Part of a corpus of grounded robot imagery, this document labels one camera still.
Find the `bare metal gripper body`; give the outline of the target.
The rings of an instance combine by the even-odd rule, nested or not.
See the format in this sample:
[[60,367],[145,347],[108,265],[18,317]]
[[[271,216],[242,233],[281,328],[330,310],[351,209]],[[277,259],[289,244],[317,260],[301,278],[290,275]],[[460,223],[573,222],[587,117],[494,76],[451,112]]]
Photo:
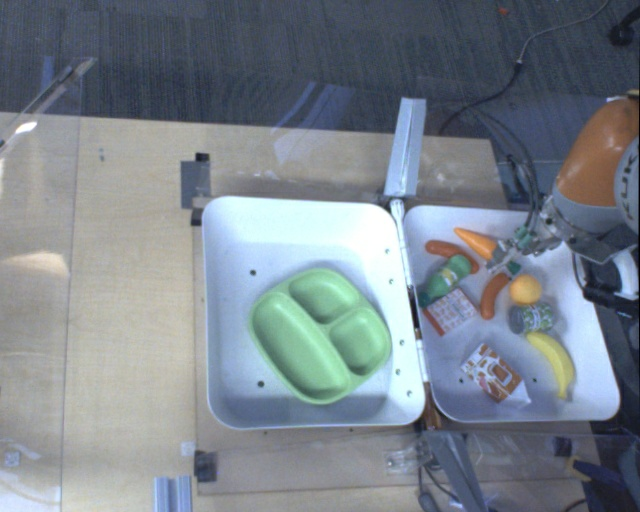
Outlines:
[[553,199],[546,198],[506,239],[505,249],[511,255],[539,256],[556,249],[573,234],[573,226],[563,218]]

